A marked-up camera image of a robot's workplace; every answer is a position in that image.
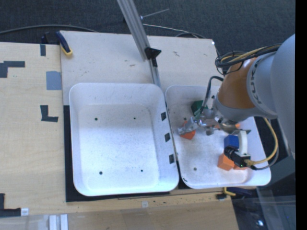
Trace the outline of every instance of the black tape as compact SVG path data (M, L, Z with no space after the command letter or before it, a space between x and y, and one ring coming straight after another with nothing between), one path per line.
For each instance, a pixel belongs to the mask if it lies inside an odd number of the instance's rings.
M175 162L175 156L173 154L169 155L168 158L170 164Z
M7 67L25 67L24 61L4 61Z
M164 121L166 119L166 112L161 113L161 119Z
M42 121L47 122L57 122L59 117L49 117L48 116L48 105L41 105L40 110L42 113Z
M5 194L0 194L0 209L4 209L4 196Z
M40 45L40 56L46 56L46 45Z
M25 67L24 61L4 61L0 63L0 78L7 78L8 77L8 68L9 67Z
M4 63L0 63L0 78L8 77L8 67Z
M4 196L5 194L0 194L0 218L21 216L21 208L17 209L4 208Z
M0 209L0 218L19 217L21 216L21 208L17 209Z
M164 135L165 142L168 142L171 139L171 135L169 133Z

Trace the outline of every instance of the gray tape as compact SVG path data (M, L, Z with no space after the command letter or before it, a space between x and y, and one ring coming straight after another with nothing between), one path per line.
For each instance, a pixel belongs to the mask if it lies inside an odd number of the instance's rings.
M47 71L46 83L47 83L47 90L61 90L62 89L61 73L57 71Z
M46 45L40 45L40 56L46 56Z

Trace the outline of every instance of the orange block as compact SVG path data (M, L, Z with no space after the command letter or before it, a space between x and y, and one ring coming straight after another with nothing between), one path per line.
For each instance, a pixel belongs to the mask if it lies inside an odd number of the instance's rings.
M239 166L237 166L237 165L235 165L234 166L234 170L246 170L247 169L247 167L239 167Z
M188 133L186 133L186 134L184 134L184 135L180 135L180 136L183 137L183 138L185 138L185 139L192 140L192 138L194 137L195 133L196 133L196 130L193 130L193 131L191 131L191 132L188 132Z
M230 160L229 158L227 158L225 156L225 154L221 154L219 156L219 160L218 160L218 163L217 163L217 167L223 169L223 170L226 170L226 171L229 171L231 170L233 167L235 166L235 163Z

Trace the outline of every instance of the small white bin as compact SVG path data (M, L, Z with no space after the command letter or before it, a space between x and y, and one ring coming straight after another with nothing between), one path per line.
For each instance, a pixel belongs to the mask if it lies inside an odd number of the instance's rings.
M212 86L212 95L218 91L217 86ZM224 138L228 135L222 130L214 131L208 136L202 128L196 130L192 140L181 137L178 128L184 124L185 119L193 116L191 105L195 101L203 100L206 87L203 86L170 86L165 93L169 119L173 130L173 139L177 151L178 164L182 180L194 189L231 187L231 186L261 186L271 180L269 168L254 171L245 170L229 171L217 167L218 158L224 151ZM257 126L253 117L240 123L241 129L250 129L248 134L248 153L254 161L260 161L266 157ZM256 167L264 167L267 162L257 164Z

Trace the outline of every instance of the blue object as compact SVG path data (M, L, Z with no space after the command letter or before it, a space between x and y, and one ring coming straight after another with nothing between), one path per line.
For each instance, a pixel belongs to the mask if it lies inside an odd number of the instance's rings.
M233 147L236 149L239 149L239 138L235 135L228 135L224 138L224 148L225 147Z

